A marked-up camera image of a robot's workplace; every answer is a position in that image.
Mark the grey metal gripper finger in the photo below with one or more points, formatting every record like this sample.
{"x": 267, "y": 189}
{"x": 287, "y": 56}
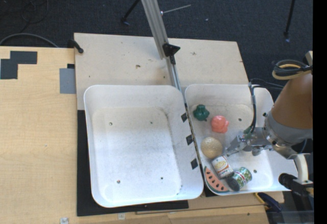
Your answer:
{"x": 256, "y": 151}
{"x": 235, "y": 146}

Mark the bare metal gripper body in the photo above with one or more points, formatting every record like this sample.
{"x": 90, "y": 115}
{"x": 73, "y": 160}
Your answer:
{"x": 277, "y": 145}

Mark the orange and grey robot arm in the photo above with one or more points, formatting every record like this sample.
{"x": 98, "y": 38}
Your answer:
{"x": 293, "y": 105}

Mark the white plastic tray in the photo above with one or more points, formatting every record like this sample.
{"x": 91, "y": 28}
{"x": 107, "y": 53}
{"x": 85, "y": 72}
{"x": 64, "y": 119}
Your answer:
{"x": 132, "y": 146}
{"x": 255, "y": 172}

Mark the salmon pink lumpy toy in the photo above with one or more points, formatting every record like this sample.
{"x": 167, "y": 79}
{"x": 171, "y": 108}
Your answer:
{"x": 219, "y": 124}

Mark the small can green label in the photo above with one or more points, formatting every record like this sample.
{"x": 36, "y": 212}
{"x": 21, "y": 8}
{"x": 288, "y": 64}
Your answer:
{"x": 241, "y": 179}

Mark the red watermelon slice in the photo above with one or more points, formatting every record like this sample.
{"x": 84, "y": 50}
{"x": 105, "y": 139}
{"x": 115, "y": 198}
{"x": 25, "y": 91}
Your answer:
{"x": 214, "y": 182}

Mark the green broccoli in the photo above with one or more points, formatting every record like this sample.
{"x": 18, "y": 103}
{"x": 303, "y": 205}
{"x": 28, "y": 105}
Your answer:
{"x": 201, "y": 112}

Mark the pale flat board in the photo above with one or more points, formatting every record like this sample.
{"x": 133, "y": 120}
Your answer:
{"x": 127, "y": 64}

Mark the black cylinder on white bracket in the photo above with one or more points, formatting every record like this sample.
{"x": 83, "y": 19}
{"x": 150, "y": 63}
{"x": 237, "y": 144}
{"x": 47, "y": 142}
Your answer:
{"x": 293, "y": 182}

